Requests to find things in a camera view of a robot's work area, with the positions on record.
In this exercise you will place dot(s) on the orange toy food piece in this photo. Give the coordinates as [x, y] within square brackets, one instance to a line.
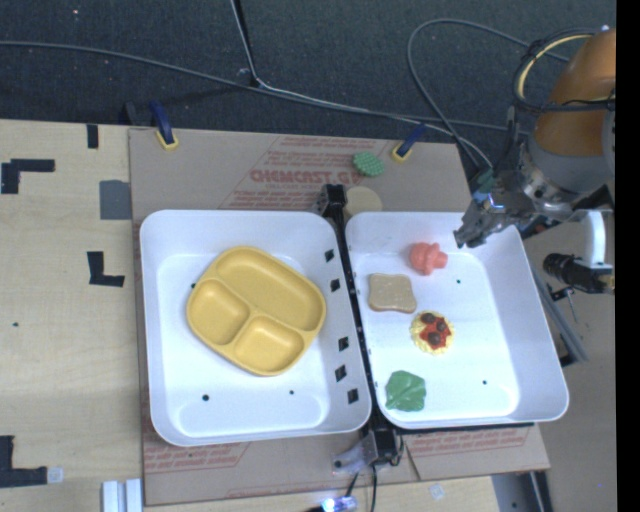
[426, 257]

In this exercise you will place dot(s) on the brown cardboard board red print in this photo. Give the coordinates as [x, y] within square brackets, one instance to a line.
[210, 170]

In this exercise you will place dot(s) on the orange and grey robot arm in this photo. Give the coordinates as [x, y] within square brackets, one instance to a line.
[580, 100]

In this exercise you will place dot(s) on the white plastic tray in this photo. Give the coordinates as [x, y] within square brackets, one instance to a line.
[250, 405]
[490, 340]

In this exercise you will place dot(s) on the yellow divided plate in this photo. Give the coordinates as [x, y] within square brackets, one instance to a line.
[260, 305]

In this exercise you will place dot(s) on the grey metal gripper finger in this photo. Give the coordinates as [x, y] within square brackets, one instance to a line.
[464, 232]
[479, 239]

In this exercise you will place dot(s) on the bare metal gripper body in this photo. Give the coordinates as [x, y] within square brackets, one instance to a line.
[515, 202]

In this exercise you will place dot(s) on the green toy lettuce leaf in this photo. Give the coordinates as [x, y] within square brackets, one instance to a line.
[406, 391]

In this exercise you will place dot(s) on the thin black rod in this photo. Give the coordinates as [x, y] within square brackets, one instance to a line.
[356, 305]

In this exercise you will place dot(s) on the beige round toy biscuit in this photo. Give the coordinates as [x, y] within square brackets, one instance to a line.
[367, 201]

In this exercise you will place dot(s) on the brown toy bread slice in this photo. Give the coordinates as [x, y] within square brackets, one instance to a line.
[391, 292]

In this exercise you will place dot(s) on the green round toy biscuit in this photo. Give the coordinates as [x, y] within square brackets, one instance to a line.
[369, 164]

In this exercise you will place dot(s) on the black cylinder on white bracket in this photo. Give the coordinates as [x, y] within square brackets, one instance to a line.
[580, 272]

